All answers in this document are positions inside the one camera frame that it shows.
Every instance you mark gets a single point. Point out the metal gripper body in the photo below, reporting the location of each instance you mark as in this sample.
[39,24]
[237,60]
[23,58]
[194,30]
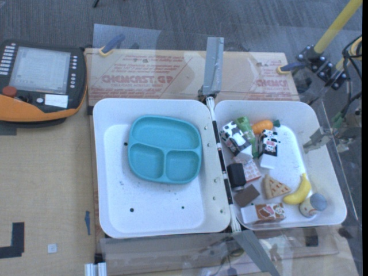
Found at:
[343,132]

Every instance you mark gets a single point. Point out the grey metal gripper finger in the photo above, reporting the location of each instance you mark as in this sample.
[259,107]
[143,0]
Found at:
[314,145]
[320,133]

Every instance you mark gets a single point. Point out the white plastic tray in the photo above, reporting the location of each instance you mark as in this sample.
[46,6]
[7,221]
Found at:
[290,160]
[161,211]

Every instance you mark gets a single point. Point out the cow print milk carton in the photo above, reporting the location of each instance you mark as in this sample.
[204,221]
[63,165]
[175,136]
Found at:
[269,151]
[235,138]

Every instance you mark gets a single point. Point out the yellow banana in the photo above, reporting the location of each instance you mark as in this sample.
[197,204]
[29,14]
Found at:
[302,191]

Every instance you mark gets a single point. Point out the orange carrot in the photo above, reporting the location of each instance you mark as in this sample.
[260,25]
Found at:
[262,126]

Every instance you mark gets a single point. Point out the pizza slice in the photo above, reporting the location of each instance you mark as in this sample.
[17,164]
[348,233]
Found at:
[273,188]

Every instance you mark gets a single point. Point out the small can grey lid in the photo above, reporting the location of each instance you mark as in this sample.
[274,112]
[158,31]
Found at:
[312,207]

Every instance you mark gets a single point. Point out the orange and white packet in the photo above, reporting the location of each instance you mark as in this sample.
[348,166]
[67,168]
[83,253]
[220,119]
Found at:
[252,170]

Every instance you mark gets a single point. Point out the green packet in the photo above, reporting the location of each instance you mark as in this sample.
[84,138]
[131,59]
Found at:
[243,123]

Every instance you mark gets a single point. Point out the white and orange printed carton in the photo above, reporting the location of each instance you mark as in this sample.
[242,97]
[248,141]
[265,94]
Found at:
[267,211]

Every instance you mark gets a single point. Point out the black can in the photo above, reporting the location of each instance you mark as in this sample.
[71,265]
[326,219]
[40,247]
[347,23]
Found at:
[236,174]

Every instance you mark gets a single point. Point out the brown biscuit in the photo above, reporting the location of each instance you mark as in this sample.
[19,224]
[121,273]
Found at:
[246,195]

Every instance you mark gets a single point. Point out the thin black and white rod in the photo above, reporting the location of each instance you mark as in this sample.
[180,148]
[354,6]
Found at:
[222,162]

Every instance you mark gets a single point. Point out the blue divided plate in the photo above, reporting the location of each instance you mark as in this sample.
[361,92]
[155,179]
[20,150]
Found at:
[164,134]

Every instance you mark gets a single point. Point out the brown cardboard board red print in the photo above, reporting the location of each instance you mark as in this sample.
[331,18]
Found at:
[129,79]

